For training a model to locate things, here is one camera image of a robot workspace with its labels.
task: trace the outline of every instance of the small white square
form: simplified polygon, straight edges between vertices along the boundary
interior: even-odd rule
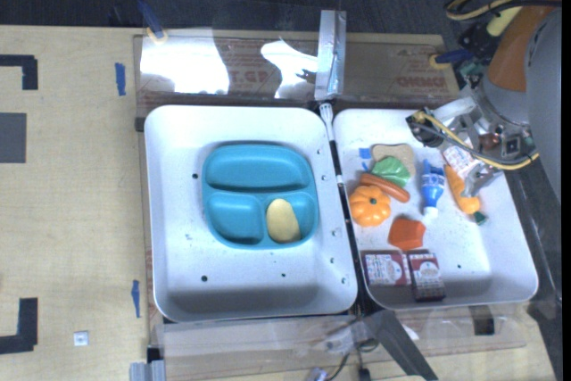
[[[73,332],[73,344],[75,346],[87,346],[89,344],[89,332],[86,330]]]

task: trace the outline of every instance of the orange pumpkin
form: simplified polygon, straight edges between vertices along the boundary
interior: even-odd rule
[[[391,199],[377,186],[358,186],[349,197],[349,209],[360,226],[379,226],[391,216]]]

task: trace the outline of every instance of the gray square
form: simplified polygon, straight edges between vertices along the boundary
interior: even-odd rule
[[[0,113],[0,163],[26,162],[26,113]]]

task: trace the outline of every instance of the blue bottle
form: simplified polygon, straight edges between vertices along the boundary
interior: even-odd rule
[[[436,217],[438,216],[436,203],[444,192],[444,169],[433,167],[427,159],[424,159],[423,164],[420,192],[425,200],[424,214],[429,217]]]

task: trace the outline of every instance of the wooden table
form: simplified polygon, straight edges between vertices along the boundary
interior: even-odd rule
[[[0,54],[33,54],[38,90],[0,67],[0,112],[26,113],[25,163],[0,163],[0,336],[37,298],[33,352],[0,355],[0,379],[128,379],[149,341],[133,36],[139,29],[0,27]],[[126,70],[119,95],[115,64]],[[131,289],[140,285],[140,318]],[[535,322],[522,348],[428,358],[441,379],[553,379]],[[74,333],[87,331],[87,345]],[[392,361],[374,378],[402,376]],[[306,371],[238,377],[303,379]],[[340,380],[356,379],[346,369]]]

